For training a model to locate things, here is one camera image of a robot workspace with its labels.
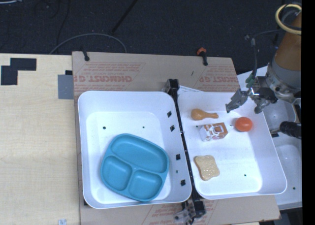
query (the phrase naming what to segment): white tray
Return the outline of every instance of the white tray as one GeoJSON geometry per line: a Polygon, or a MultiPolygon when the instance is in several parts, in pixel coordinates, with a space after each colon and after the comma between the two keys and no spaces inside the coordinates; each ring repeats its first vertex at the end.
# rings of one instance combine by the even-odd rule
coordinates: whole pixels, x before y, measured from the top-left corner
{"type": "Polygon", "coordinates": [[[205,199],[283,193],[286,178],[263,113],[254,113],[256,104],[250,98],[227,113],[225,104],[233,95],[219,92],[184,92],[179,95],[178,105],[197,192],[205,199]],[[195,121],[190,117],[194,108],[216,112],[219,118],[195,121]],[[198,130],[203,124],[225,122],[234,125],[242,116],[253,122],[249,132],[233,128],[223,139],[201,140],[198,130]],[[214,156],[220,170],[218,177],[209,181],[200,178],[193,160],[199,155],[214,156]]]}
{"type": "Polygon", "coordinates": [[[78,100],[83,196],[93,208],[183,202],[191,194],[190,176],[174,100],[164,92],[88,91],[78,100]],[[109,190],[100,177],[105,151],[118,134],[129,133],[162,147],[170,166],[152,201],[140,202],[109,190]]]}

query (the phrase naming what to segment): candy wrapper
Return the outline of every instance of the candy wrapper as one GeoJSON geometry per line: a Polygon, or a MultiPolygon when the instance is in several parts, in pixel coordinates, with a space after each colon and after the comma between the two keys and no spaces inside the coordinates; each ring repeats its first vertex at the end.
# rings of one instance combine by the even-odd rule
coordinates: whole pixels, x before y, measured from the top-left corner
{"type": "Polygon", "coordinates": [[[200,128],[199,133],[202,141],[210,141],[224,138],[231,128],[231,125],[225,123],[206,124],[200,128]]]}

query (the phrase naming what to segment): red tomato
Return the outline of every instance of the red tomato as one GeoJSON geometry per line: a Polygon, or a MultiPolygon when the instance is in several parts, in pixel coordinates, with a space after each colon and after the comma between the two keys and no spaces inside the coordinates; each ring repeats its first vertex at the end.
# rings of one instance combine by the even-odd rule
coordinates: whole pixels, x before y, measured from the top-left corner
{"type": "Polygon", "coordinates": [[[235,127],[239,131],[249,131],[252,128],[252,121],[247,117],[240,117],[236,120],[235,127]]]}

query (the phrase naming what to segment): bread slice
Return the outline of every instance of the bread slice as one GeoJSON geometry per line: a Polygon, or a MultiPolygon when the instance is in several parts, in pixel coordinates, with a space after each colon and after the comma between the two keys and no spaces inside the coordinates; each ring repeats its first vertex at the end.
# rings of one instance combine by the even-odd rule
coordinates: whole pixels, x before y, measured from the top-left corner
{"type": "Polygon", "coordinates": [[[194,160],[202,180],[207,181],[220,175],[220,170],[212,155],[196,156],[194,160]]]}

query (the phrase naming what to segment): blue plate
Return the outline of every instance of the blue plate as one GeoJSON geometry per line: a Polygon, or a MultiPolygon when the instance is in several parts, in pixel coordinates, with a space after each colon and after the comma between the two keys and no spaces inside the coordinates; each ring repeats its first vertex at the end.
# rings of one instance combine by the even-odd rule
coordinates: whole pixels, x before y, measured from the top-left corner
{"type": "Polygon", "coordinates": [[[135,135],[120,134],[106,150],[100,175],[112,191],[150,201],[162,190],[168,169],[168,155],[160,146],[135,135]]]}

